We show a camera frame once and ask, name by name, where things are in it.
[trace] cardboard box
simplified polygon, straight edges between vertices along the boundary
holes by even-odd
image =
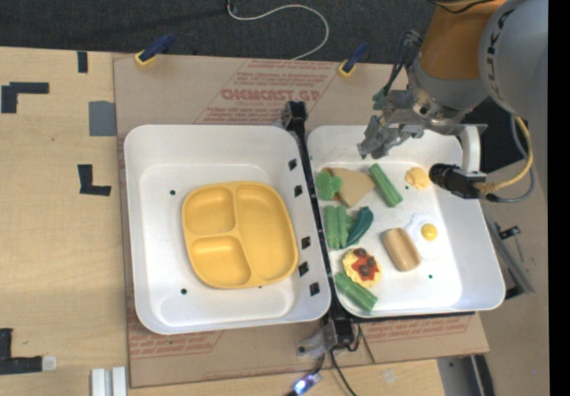
[[[314,335],[319,321],[183,335],[156,335],[136,317],[126,206],[123,142],[138,125],[270,125],[287,101],[304,101],[305,129],[366,125],[371,97],[391,66],[359,64],[349,78],[336,62],[280,61],[160,55],[141,67],[116,55],[114,81],[118,165],[126,272],[131,386],[176,384],[236,376],[310,371],[296,344]],[[394,88],[404,88],[399,77]],[[362,325],[363,343],[338,357],[341,366],[420,360],[488,351],[478,314],[390,319]]]

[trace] white tray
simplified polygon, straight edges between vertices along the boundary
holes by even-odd
[[[269,125],[143,125],[126,137],[125,163],[134,304],[149,330],[168,335],[263,326],[327,312],[330,286],[292,135]],[[196,277],[184,245],[183,200],[200,186],[231,181],[264,182],[281,194],[301,271],[242,289],[208,287]]]
[[[356,144],[363,140],[364,130],[363,126],[323,126],[308,136],[313,176],[328,166],[366,171],[378,163],[403,196],[403,202],[391,208],[373,190],[348,210],[355,215],[360,207],[368,206],[374,213],[372,227],[357,246],[377,258],[383,276],[371,289],[379,299],[372,312],[364,312],[342,294],[338,294],[339,301],[362,318],[482,311],[501,304],[504,281],[478,200],[456,197],[433,184],[426,190],[417,190],[404,179],[413,166],[421,166],[426,172],[435,163],[460,166],[459,142],[452,136],[426,131],[422,138],[409,139],[392,148],[385,158],[362,159]],[[326,205],[340,203],[320,201],[319,204],[324,217],[322,209]],[[427,217],[439,234],[432,242],[415,234],[421,264],[412,271],[401,272],[392,263],[379,236],[384,230],[406,228],[414,214]],[[329,252],[333,274],[342,271],[345,252]]]

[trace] blue and yellow clamp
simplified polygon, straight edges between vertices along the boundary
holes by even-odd
[[[368,52],[368,44],[362,42],[358,45],[358,48],[354,50],[352,56],[338,66],[339,75],[344,78],[350,77],[354,72],[356,62],[361,61],[366,52]]]
[[[145,67],[156,60],[157,54],[166,54],[170,47],[175,43],[176,37],[174,34],[166,34],[162,36],[153,44],[148,46],[145,50],[134,55],[134,60],[137,64]]]

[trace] wooden surface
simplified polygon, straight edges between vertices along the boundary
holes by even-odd
[[[0,395],[87,395],[90,370],[125,367],[126,298],[117,141],[90,136],[90,101],[114,101],[110,53],[0,49],[0,84],[48,82],[0,114],[0,327],[13,328],[12,356],[54,356],[54,371],[0,376]],[[109,197],[82,195],[77,165],[94,169]],[[334,371],[310,394],[343,395]],[[434,360],[346,368],[357,394],[443,395]],[[129,390],[147,394],[286,394],[301,375]]]

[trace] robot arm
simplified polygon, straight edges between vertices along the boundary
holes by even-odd
[[[426,129],[464,135],[464,117],[488,96],[545,132],[548,0],[428,1],[439,8],[423,40],[407,39],[419,48],[406,66],[407,89],[391,91],[391,78],[374,96],[379,114],[370,119],[358,145],[361,156],[384,157]],[[454,174],[464,178],[461,196],[471,198],[485,183],[468,166],[472,168],[464,163]]]

